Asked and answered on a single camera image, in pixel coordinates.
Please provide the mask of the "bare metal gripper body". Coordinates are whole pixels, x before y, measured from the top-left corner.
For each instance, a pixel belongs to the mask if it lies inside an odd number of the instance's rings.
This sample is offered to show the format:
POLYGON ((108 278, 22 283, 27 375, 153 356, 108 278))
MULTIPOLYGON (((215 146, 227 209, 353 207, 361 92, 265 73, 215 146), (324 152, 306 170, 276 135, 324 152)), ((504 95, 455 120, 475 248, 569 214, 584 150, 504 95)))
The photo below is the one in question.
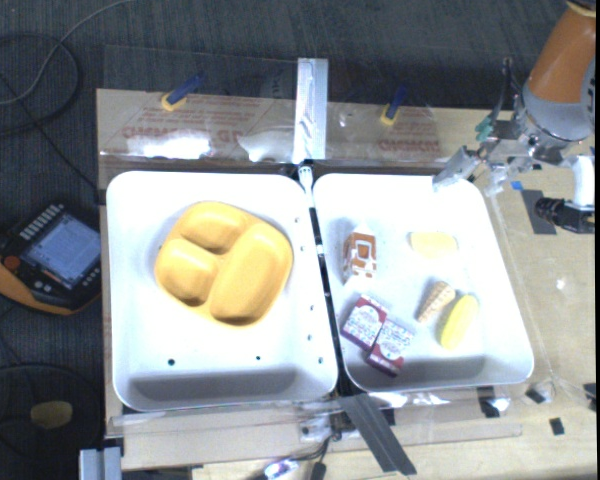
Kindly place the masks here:
POLYGON ((485 120, 479 131, 479 156, 492 166, 521 171, 538 163, 559 165, 575 144, 531 121, 485 120))

